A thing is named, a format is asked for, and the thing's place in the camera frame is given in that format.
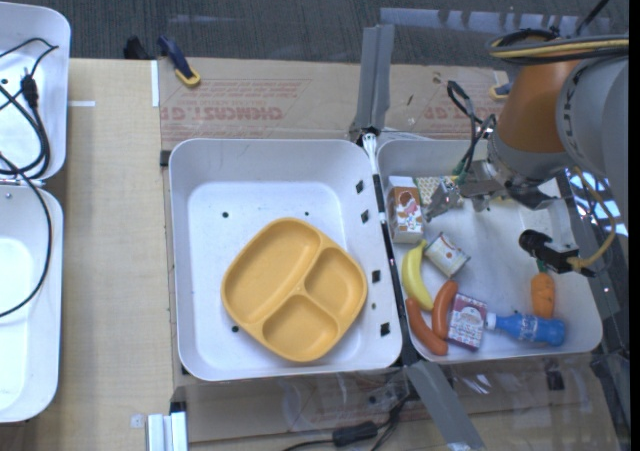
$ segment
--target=black cable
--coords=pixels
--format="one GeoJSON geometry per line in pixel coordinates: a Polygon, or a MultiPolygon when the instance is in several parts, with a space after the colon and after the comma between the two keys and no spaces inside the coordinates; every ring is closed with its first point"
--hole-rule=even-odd
{"type": "Polygon", "coordinates": [[[466,92],[462,89],[462,87],[456,83],[455,81],[449,81],[447,83],[447,94],[449,98],[453,101],[453,103],[467,116],[469,117],[469,121],[471,123],[471,140],[469,144],[469,148],[465,152],[464,156],[459,162],[462,170],[464,172],[468,172],[471,169],[471,163],[473,163],[473,156],[475,154],[475,148],[481,138],[483,138],[489,129],[489,127],[496,125],[496,116],[492,113],[486,119],[480,120],[473,109],[473,101],[466,94],[466,92]],[[458,93],[465,101],[465,106],[463,106],[455,96],[455,93],[458,93]],[[479,123],[480,127],[478,131],[476,131],[475,124],[479,123]]]}
{"type": "Polygon", "coordinates": [[[320,446],[324,444],[333,444],[332,439],[324,439],[324,440],[312,440],[310,442],[299,442],[298,444],[294,444],[293,446],[289,446],[282,451],[293,451],[294,449],[301,449],[303,447],[309,446],[320,446]]]}
{"type": "MultiPolygon", "coordinates": [[[[47,42],[46,40],[44,40],[43,38],[40,37],[34,37],[28,40],[25,40],[24,42],[22,42],[21,44],[18,44],[15,47],[12,47],[11,49],[8,49],[2,53],[0,53],[0,58],[3,58],[4,56],[10,55],[11,53],[14,53],[16,51],[18,51],[19,49],[23,48],[24,46],[31,44],[32,42],[42,42],[43,44],[45,44],[47,46],[48,49],[46,49],[44,52],[42,52],[38,58],[36,58],[35,62],[33,63],[33,65],[31,66],[31,71],[29,72],[29,74],[31,74],[31,77],[33,77],[33,75],[36,72],[36,69],[38,68],[38,65],[40,64],[40,62],[42,61],[42,59],[47,56],[49,53],[51,53],[54,49],[58,49],[58,47],[60,46],[54,46],[52,44],[49,44],[49,42],[47,42]]],[[[18,90],[16,93],[13,94],[13,97],[17,98],[20,94],[22,94],[22,88],[20,90],[18,90]]],[[[3,110],[4,108],[6,108],[7,106],[9,106],[9,104],[11,104],[11,101],[7,101],[6,103],[0,105],[0,110],[3,110]]]]}
{"type": "Polygon", "coordinates": [[[31,111],[33,113],[33,117],[29,115],[27,110],[20,104],[20,102],[13,97],[11,93],[9,93],[2,85],[0,85],[0,92],[9,99],[16,109],[22,114],[25,120],[29,123],[33,131],[35,132],[38,142],[40,144],[40,151],[36,158],[31,161],[31,163],[18,168],[17,171],[14,170],[6,170],[0,169],[0,174],[2,175],[15,175],[26,174],[32,168],[35,168],[38,164],[41,163],[40,169],[35,173],[30,175],[29,177],[37,179],[42,176],[42,174],[46,171],[49,166],[49,161],[51,157],[51,149],[49,145],[49,137],[47,136],[46,128],[44,127],[44,123],[40,118],[40,113],[38,111],[38,91],[36,82],[30,74],[26,74],[21,81],[22,91],[25,92],[25,99],[27,100],[29,106],[31,107],[31,111]]]}
{"type": "Polygon", "coordinates": [[[554,39],[554,36],[546,30],[519,30],[488,40],[485,48],[491,56],[517,65],[541,65],[629,54],[628,34],[565,39],[554,39]],[[536,39],[535,42],[527,42],[531,37],[536,39]]]}
{"type": "Polygon", "coordinates": [[[53,242],[53,224],[51,223],[51,214],[49,213],[49,208],[47,206],[47,203],[44,201],[42,194],[40,193],[38,188],[36,188],[36,186],[33,184],[31,179],[29,179],[22,172],[19,172],[18,167],[16,167],[16,165],[14,165],[11,161],[9,161],[4,156],[4,154],[2,154],[2,152],[0,152],[0,160],[3,161],[14,172],[19,173],[20,177],[22,177],[24,181],[29,185],[29,187],[33,190],[33,193],[35,193],[36,197],[38,197],[38,200],[40,201],[40,204],[42,205],[42,209],[44,210],[45,218],[47,220],[47,251],[46,251],[44,266],[42,268],[42,274],[40,275],[40,279],[38,280],[38,283],[33,288],[31,293],[29,293],[29,295],[24,300],[22,300],[22,302],[13,306],[11,309],[0,312],[0,319],[1,319],[1,318],[4,318],[5,316],[8,316],[9,314],[16,312],[17,310],[21,309],[26,304],[28,304],[36,296],[36,294],[38,293],[38,291],[40,291],[40,288],[44,284],[44,280],[47,277],[47,273],[49,271],[49,263],[51,262],[51,247],[53,242]]]}
{"type": "Polygon", "coordinates": [[[455,93],[460,95],[460,97],[464,99],[465,103],[471,103],[471,98],[467,95],[467,93],[464,90],[462,90],[462,87],[458,85],[458,83],[456,83],[455,81],[449,80],[447,82],[447,95],[449,96],[449,99],[451,99],[451,101],[453,101],[453,103],[458,107],[458,109],[462,113],[464,113],[467,117],[473,117],[472,123],[476,122],[480,124],[482,121],[478,117],[476,117],[475,114],[470,115],[469,109],[465,105],[463,105],[460,101],[458,101],[458,99],[455,96],[455,93]]]}
{"type": "Polygon", "coordinates": [[[575,32],[576,36],[580,35],[580,32],[582,31],[583,28],[585,28],[586,26],[589,26],[591,21],[595,19],[598,13],[600,13],[600,10],[602,10],[607,3],[609,3],[609,0],[600,0],[598,2],[598,4],[593,8],[593,10],[591,10],[591,12],[587,14],[587,17],[585,17],[584,20],[580,22],[578,26],[576,26],[576,32],[575,32]]]}
{"type": "Polygon", "coordinates": [[[294,449],[301,449],[308,446],[324,446],[326,444],[333,444],[336,448],[345,447],[361,440],[369,440],[377,436],[378,431],[384,428],[384,432],[380,438],[374,444],[372,449],[379,449],[384,442],[386,442],[391,434],[395,431],[400,417],[400,412],[404,407],[404,404],[409,399],[409,395],[402,398],[396,405],[394,405],[389,411],[387,420],[382,424],[376,425],[372,421],[366,421],[354,426],[347,426],[344,428],[338,428],[333,431],[330,439],[311,440],[308,442],[299,442],[289,446],[282,451],[293,451],[294,449]]]}

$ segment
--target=cardboard box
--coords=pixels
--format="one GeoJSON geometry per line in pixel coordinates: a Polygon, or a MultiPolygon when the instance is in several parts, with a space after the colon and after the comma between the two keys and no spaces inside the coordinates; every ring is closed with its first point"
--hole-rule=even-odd
{"type": "MultiPolygon", "coordinates": [[[[340,138],[358,105],[360,65],[283,60],[188,58],[202,78],[184,85],[168,58],[158,60],[162,148],[190,138],[340,138]]],[[[502,111],[490,88],[504,71],[458,66],[392,65],[391,101],[382,135],[468,139],[469,119],[449,99],[456,80],[476,115],[502,111]]]]}
{"type": "Polygon", "coordinates": [[[470,350],[480,348],[484,320],[487,316],[487,304],[456,293],[451,308],[451,321],[447,339],[470,350]]]}
{"type": "Polygon", "coordinates": [[[420,194],[411,177],[389,177],[387,218],[394,243],[417,243],[423,237],[420,194]]]}

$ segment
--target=wooden table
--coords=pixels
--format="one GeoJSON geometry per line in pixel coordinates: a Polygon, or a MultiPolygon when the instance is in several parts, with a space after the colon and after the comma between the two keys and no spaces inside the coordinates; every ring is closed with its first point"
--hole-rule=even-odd
{"type": "MultiPolygon", "coordinates": [[[[0,428],[0,450],[142,451],[146,416],[168,413],[176,367],[151,62],[72,59],[69,100],[65,166],[46,186],[65,212],[58,392],[34,419],[0,428]]],[[[584,357],[573,360],[563,367],[581,379],[579,403],[555,404],[551,396],[548,406],[526,409],[514,401],[499,413],[472,416],[489,448],[529,442],[543,449],[564,441],[575,449],[587,442],[617,449],[600,383],[584,357]]],[[[300,440],[275,436],[193,448],[277,450],[300,440]]],[[[401,424],[384,446],[417,448],[449,449],[424,420],[401,424]]]]}

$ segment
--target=carrot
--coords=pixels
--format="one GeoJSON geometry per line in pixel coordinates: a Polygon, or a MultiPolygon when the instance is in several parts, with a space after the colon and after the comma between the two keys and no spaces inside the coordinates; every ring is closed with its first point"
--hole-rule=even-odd
{"type": "Polygon", "coordinates": [[[405,300],[405,305],[409,316],[409,327],[413,334],[435,355],[446,355],[449,351],[449,345],[427,326],[418,302],[409,297],[405,300]]]}
{"type": "Polygon", "coordinates": [[[531,278],[531,303],[533,313],[541,318],[553,317],[555,282],[548,273],[541,271],[531,278]]]}
{"type": "Polygon", "coordinates": [[[440,339],[446,339],[447,337],[447,315],[449,313],[449,307],[451,306],[453,297],[457,292],[458,283],[455,280],[449,279],[438,290],[436,298],[433,301],[431,325],[433,326],[433,332],[440,339]]]}

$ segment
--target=clamp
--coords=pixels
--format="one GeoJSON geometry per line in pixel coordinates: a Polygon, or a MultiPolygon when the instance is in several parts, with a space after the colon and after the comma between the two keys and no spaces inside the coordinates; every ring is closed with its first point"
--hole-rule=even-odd
{"type": "Polygon", "coordinates": [[[165,35],[160,35],[160,37],[158,37],[158,45],[162,50],[162,54],[168,55],[169,58],[171,58],[176,68],[176,76],[180,81],[188,87],[195,87],[200,83],[200,74],[189,66],[184,54],[174,40],[167,38],[165,35]]]}

